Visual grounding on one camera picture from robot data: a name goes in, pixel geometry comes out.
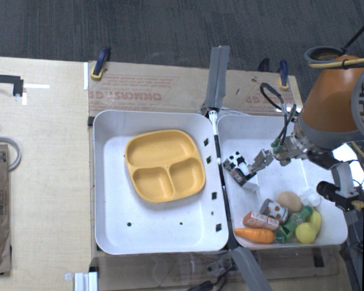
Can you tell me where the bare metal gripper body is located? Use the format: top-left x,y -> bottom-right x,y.
270,133 -> 316,169

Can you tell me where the cow print milk carton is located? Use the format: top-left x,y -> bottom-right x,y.
221,150 -> 260,192

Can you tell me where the white plastic tray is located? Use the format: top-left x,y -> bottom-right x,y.
212,113 -> 353,254
88,109 -> 234,260

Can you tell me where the thin black and white rod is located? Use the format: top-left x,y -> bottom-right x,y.
203,109 -> 241,249

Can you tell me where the white can with red print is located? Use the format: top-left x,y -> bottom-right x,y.
259,198 -> 290,224

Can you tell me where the brown bread roll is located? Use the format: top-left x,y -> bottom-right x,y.
276,190 -> 304,214

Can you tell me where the orange carrot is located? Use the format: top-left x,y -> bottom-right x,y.
234,227 -> 277,246

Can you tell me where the green bottle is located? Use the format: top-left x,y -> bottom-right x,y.
273,205 -> 314,246

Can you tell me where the yellow banana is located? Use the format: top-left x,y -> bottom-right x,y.
308,208 -> 323,234

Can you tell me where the yellow lemon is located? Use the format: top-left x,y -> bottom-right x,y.
294,222 -> 318,245

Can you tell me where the yellow divided plate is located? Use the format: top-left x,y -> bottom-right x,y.
122,127 -> 208,206

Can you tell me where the brown cardboard board red print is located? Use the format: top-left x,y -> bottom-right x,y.
80,60 -> 356,291

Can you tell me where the black cylinder on white bracket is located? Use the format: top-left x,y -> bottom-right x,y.
315,160 -> 362,212

